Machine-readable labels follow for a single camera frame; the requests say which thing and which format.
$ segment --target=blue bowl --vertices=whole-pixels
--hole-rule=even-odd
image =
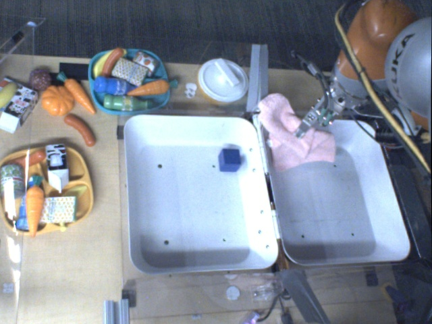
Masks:
[[[150,51],[145,51],[144,49],[126,49],[126,51],[127,51],[127,53],[124,57],[128,60],[132,60],[134,58],[136,52],[142,51],[143,53],[146,53],[146,54],[150,55],[151,57],[155,58],[157,61],[159,61],[159,66],[158,66],[156,72],[153,74],[153,77],[152,78],[146,78],[144,80],[143,84],[145,84],[147,82],[151,82],[155,79],[168,80],[167,70],[165,69],[163,62],[159,59],[159,57],[156,54],[154,54]],[[103,98],[105,97],[105,94],[95,92],[95,90],[94,90],[95,79],[93,78],[92,72],[93,72],[93,66],[96,63],[96,61],[98,61],[102,56],[104,56],[104,54],[106,54],[108,52],[109,51],[102,51],[100,53],[97,53],[90,60],[90,64],[88,65],[88,81],[90,82],[90,93],[91,93],[91,96],[93,98],[93,101],[94,101],[96,107],[98,107],[101,111],[104,111],[105,113],[113,114],[113,115],[138,115],[138,114],[145,114],[145,113],[148,113],[149,111],[154,111],[154,110],[160,109],[168,103],[169,96],[170,96],[170,90],[168,90],[165,94],[158,94],[155,96],[146,96],[146,100],[150,99],[155,104],[150,109],[145,109],[145,110],[140,110],[140,111],[114,111],[112,109],[105,108],[103,106]]]

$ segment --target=wooden table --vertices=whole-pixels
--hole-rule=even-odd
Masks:
[[[0,76],[27,82],[32,69],[58,72],[60,62],[88,63],[89,59],[12,55],[0,69]],[[179,81],[178,88],[172,90],[169,105],[192,113],[206,111],[209,104],[202,95],[198,93],[193,99],[187,99],[183,94],[187,82],[196,82],[198,66],[178,63],[165,66],[169,77]],[[84,81],[83,85],[88,90],[88,82]],[[299,114],[307,111],[322,95],[319,83],[312,77],[304,72],[286,70],[269,71],[269,92],[284,93]],[[5,236],[7,240],[0,241],[0,272],[3,279],[9,278],[8,282],[15,283],[12,293],[3,291],[0,296],[0,323],[102,323],[104,300],[120,300],[124,288],[143,293],[137,298],[139,306],[131,308],[132,323],[166,323],[167,316],[176,323],[189,323],[193,319],[202,320],[198,323],[239,323],[248,310],[269,307],[269,301],[254,302],[252,293],[254,287],[269,283],[272,274],[150,276],[133,268],[127,249],[123,144],[117,140],[117,126],[124,123],[124,118],[100,111],[90,115],[79,105],[73,113],[92,128],[97,139],[94,147],[87,147],[77,131],[65,125],[62,118],[48,115],[40,104],[15,134],[0,130],[0,159],[29,146],[62,142],[84,157],[94,187],[91,214],[64,233],[17,237],[6,232],[3,225],[0,227],[0,237]],[[13,250],[17,258],[14,261],[11,259]],[[380,272],[392,280],[386,268]],[[363,274],[352,274],[353,279],[356,277],[362,279]],[[229,285],[241,290],[237,301],[226,298]],[[346,287],[349,286],[337,285],[336,293],[340,298],[346,298],[343,293]],[[370,290],[356,287],[359,289],[356,288],[354,299],[333,311],[345,311],[349,318],[355,303],[371,313]],[[322,289],[322,299],[326,303],[327,286],[318,288]],[[374,295],[374,299],[377,305],[372,316],[394,317],[392,306],[382,295]],[[332,301],[327,301],[329,311],[334,307],[334,299]],[[292,301],[288,306],[294,318],[302,318]],[[276,323],[277,316],[271,318]]]

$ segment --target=yellow cable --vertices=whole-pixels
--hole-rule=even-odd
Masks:
[[[342,28],[342,25],[339,21],[339,14],[341,10],[344,8],[342,6],[338,9],[335,15],[335,24],[337,31],[339,32],[340,36],[342,37],[342,40],[345,44],[346,50],[349,53],[350,58],[352,59],[352,63],[354,64],[356,71],[360,74],[360,79],[366,88],[366,91],[368,92],[369,96],[372,98],[372,101],[377,106],[377,108],[382,112],[384,118],[388,121],[388,123],[394,128],[394,130],[398,133],[400,138],[406,143],[408,148],[415,154],[418,161],[422,164],[422,166],[427,170],[427,172],[430,174],[431,169],[429,168],[429,165],[427,164],[425,158],[423,157],[422,153],[420,152],[419,148],[415,143],[411,140],[410,137],[408,137],[405,133],[405,131],[402,129],[402,127],[397,123],[393,115],[389,112],[387,107],[382,103],[381,99],[378,97],[377,93],[372,87],[371,81],[369,80],[369,77],[366,75],[361,63],[357,59],[357,56],[354,54],[354,51],[352,50],[350,41],[348,40],[348,37],[346,36],[346,33],[344,29]]]

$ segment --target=blue cube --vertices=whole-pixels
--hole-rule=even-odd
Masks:
[[[223,148],[219,153],[220,171],[238,171],[241,163],[240,151],[236,148]]]

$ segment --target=toy pumpkin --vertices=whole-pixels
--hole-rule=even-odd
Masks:
[[[51,115],[63,116],[74,108],[74,97],[64,86],[49,86],[42,93],[42,108]]]

